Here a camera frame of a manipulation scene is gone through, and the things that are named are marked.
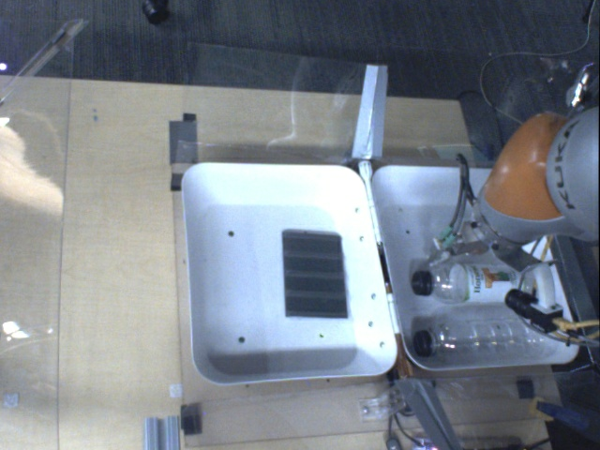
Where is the white plastic tray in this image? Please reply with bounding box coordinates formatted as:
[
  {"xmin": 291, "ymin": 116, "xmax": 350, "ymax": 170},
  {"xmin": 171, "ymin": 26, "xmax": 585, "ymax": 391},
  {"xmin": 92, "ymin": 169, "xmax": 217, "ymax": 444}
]
[
  {"xmin": 180, "ymin": 161, "xmax": 399, "ymax": 386},
  {"xmin": 370, "ymin": 163, "xmax": 581, "ymax": 372}
]

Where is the dark grey ribbed block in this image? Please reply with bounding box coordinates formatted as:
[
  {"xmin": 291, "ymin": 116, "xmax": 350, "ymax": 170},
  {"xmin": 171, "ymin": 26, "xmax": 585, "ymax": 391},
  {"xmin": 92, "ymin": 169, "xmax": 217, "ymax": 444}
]
[{"xmin": 280, "ymin": 228, "xmax": 350, "ymax": 320}]

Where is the thin black and white rod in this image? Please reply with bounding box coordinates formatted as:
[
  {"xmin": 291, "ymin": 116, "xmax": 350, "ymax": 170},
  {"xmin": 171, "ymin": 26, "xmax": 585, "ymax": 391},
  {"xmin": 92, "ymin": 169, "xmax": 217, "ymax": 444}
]
[{"xmin": 357, "ymin": 158, "xmax": 400, "ymax": 342}]

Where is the clear bottle with printed label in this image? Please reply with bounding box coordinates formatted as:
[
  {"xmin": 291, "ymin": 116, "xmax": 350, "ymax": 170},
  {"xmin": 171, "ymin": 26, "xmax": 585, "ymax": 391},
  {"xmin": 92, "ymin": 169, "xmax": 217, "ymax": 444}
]
[{"xmin": 410, "ymin": 262, "xmax": 522, "ymax": 306}]

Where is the black cylinder on white bracket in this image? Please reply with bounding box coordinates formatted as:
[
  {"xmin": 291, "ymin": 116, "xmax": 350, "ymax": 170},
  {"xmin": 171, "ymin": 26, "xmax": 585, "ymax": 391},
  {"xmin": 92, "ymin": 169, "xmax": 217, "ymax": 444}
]
[{"xmin": 504, "ymin": 264, "xmax": 564, "ymax": 333}]

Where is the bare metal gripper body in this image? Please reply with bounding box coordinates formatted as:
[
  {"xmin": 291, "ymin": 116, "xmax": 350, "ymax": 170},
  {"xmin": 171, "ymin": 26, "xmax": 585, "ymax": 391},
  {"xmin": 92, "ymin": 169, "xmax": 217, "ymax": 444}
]
[{"xmin": 431, "ymin": 220, "xmax": 534, "ymax": 274}]

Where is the clear plastic bottle black cap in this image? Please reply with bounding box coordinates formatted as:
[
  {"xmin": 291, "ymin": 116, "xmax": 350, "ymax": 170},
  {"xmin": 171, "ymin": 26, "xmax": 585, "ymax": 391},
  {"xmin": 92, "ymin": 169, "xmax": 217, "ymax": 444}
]
[{"xmin": 412, "ymin": 318, "xmax": 555, "ymax": 361}]

